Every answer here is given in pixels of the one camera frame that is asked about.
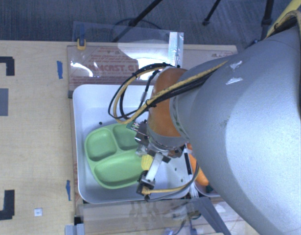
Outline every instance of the green plate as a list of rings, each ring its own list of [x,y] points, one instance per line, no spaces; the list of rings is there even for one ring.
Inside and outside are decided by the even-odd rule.
[[[97,182],[108,189],[118,189],[137,182],[141,157],[135,151],[136,132],[124,124],[112,124],[96,129],[85,140],[85,153]]]

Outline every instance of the black metal rod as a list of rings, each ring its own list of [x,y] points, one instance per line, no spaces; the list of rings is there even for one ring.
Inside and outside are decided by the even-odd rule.
[[[217,6],[219,5],[220,1],[221,1],[221,0],[216,0],[216,1],[215,1],[213,7],[211,8],[211,10],[210,10],[210,12],[209,12],[209,14],[208,14],[207,17],[204,19],[203,25],[209,24],[209,20],[210,20],[211,16],[213,15],[215,9],[216,9]]]
[[[262,32],[260,38],[261,40],[263,40],[267,36],[269,26],[272,24],[271,14],[273,10],[273,4],[274,4],[274,0],[267,0],[264,16],[261,21],[261,26],[262,26]]]
[[[150,11],[152,11],[162,0],[154,0],[146,9],[144,9],[136,18],[130,20],[128,26],[112,42],[119,41],[132,27],[135,27]]]

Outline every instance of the gray carpet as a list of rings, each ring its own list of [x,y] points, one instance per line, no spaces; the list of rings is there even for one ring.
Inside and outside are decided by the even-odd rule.
[[[73,22],[114,25],[136,17],[152,1],[0,0],[0,40],[71,41]],[[215,1],[163,0],[138,27],[155,28],[155,24],[161,29],[184,32],[185,44],[233,44],[239,50],[260,38],[266,0],[222,0],[211,23],[203,26]],[[274,20],[290,1],[275,0]],[[110,33],[105,33],[103,39],[107,41]]]

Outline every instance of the white square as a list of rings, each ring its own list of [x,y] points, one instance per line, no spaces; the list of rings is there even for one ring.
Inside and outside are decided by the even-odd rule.
[[[34,214],[35,214],[35,217],[43,216],[43,208],[35,208],[34,209]]]

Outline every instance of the wooden table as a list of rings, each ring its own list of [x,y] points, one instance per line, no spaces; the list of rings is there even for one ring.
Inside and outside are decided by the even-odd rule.
[[[14,215],[0,220],[0,235],[64,234],[73,223],[68,45],[75,43],[0,41],[0,56],[15,60],[15,75],[7,76],[0,63],[0,89],[8,89],[7,116],[0,116],[0,211],[4,191],[15,193]],[[183,64],[190,68],[226,51],[237,52],[234,46],[185,45]],[[38,208],[42,215],[35,215]]]

